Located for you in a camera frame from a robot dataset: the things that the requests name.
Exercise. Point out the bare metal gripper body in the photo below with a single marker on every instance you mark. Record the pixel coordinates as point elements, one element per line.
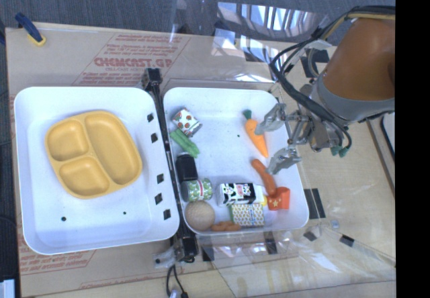
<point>319,135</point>

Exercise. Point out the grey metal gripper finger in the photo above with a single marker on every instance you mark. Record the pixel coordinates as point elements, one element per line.
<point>272,118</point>
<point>282,158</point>

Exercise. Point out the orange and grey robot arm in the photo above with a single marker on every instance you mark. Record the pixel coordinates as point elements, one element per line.
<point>361,61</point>

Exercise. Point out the orange carrot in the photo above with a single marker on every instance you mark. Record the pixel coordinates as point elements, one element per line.
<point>257,137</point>

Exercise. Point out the orange sausage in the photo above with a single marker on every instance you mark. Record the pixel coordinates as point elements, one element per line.
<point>265,177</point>

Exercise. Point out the red fries box with star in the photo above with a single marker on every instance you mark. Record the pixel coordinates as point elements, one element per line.
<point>279,199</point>

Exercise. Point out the white plastic tray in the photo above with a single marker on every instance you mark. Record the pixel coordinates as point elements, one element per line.
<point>100,223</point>
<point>221,142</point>

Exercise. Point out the cow print milk carton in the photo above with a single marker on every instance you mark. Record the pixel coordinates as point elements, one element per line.
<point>236,193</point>

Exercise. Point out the yellow printed carton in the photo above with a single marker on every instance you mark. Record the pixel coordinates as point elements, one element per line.
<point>248,214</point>

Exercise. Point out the white can with tomato print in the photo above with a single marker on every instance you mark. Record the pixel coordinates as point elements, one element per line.
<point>185,122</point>

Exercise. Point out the orange pretzel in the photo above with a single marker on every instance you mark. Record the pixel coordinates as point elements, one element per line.
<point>225,227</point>

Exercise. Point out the green printed can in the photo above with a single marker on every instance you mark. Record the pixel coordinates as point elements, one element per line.
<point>197,190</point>

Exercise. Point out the green pea pod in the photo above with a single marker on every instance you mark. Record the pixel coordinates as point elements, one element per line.
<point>184,144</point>

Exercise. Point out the beige round bread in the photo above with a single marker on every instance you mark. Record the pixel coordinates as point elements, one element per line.
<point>200,215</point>

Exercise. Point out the yellow divided plate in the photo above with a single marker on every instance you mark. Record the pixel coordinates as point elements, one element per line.
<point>100,142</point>

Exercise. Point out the brown cardboard board red print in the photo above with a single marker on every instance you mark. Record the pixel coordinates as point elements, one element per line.
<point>67,55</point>

